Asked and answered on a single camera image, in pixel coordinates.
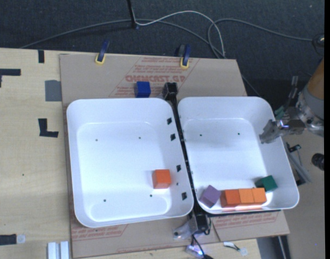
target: robotic claw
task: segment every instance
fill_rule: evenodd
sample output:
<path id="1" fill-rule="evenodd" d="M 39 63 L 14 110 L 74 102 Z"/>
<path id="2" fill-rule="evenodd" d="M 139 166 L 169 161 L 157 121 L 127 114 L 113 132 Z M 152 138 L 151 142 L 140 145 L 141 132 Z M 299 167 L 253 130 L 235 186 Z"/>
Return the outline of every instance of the robotic claw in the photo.
<path id="1" fill-rule="evenodd" d="M 275 111 L 276 120 L 269 120 L 259 135 L 261 143 L 271 143 L 288 134 L 301 134 L 305 129 L 324 137 L 324 59 L 299 93 L 295 107 L 289 107 L 297 94 L 297 81 L 298 77 L 293 77 L 287 103 Z"/>

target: white tray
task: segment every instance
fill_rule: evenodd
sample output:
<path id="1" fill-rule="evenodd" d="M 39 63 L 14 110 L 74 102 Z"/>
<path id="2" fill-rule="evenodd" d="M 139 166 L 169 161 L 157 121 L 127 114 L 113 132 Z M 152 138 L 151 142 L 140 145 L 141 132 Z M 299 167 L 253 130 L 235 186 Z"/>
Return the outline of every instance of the white tray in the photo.
<path id="1" fill-rule="evenodd" d="M 192 210 L 194 197 L 166 101 L 76 100 L 67 109 L 67 124 L 74 211 L 84 226 L 159 220 Z M 170 169 L 168 189 L 153 189 L 155 169 Z"/>
<path id="2" fill-rule="evenodd" d="M 193 184 L 197 199 L 208 185 L 218 190 L 253 188 L 255 182 L 272 175 L 278 189 L 267 193 L 262 207 L 212 208 L 199 202 L 211 214 L 242 210 L 290 209 L 299 201 L 290 163 L 281 138 L 261 144 L 259 134 L 269 119 L 270 105 L 257 97 L 184 98 L 178 105 L 184 130 Z"/>

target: black pole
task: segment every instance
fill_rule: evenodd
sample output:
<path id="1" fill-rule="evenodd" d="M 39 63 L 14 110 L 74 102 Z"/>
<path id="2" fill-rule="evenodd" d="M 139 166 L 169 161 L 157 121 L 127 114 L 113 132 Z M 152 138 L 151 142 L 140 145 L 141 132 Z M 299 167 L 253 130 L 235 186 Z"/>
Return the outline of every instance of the black pole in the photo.
<path id="1" fill-rule="evenodd" d="M 135 19 L 135 15 L 134 15 L 134 11 L 133 11 L 133 7 L 132 7 L 132 2 L 130 0 L 127 0 L 127 4 L 128 4 L 128 9 L 129 9 L 129 14 L 130 14 L 130 18 L 132 20 L 132 28 L 134 29 L 138 29 L 138 25 L 136 23 L 136 19 Z"/>

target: dark background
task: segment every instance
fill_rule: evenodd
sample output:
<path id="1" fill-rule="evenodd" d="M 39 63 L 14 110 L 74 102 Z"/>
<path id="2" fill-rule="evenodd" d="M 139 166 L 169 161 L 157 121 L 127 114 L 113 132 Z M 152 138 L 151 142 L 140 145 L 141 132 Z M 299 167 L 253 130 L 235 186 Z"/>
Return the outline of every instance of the dark background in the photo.
<path id="1" fill-rule="evenodd" d="M 285 35 L 226 21 L 218 23 L 226 57 L 236 59 L 250 96 L 261 96 L 273 109 L 282 105 L 292 76 L 303 88 L 323 58 L 313 45 L 324 34 L 325 0 L 131 0 L 136 19 L 158 19 L 183 10 L 199 11 L 213 20 L 234 18 Z M 115 20 L 130 19 L 126 0 L 0 0 L 0 47 L 19 48 L 53 35 Z M 186 13 L 165 20 L 207 38 L 210 22 Z M 212 42 L 221 48 L 217 32 Z M 210 46 L 190 33 L 165 24 L 131 28 L 130 22 L 108 24 L 29 46 L 28 49 L 99 52 L 111 40 L 109 53 L 173 56 L 180 44 L 191 45 L 191 57 L 215 58 Z"/>

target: green block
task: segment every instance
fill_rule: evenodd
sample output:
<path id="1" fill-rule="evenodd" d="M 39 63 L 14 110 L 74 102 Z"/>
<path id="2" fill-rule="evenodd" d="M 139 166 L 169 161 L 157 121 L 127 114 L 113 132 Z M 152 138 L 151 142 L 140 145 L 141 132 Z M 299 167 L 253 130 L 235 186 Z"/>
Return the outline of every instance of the green block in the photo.
<path id="1" fill-rule="evenodd" d="M 272 175 L 266 176 L 265 178 L 261 178 L 255 182 L 257 188 L 264 188 L 266 193 L 272 192 L 278 188 L 274 178 Z"/>

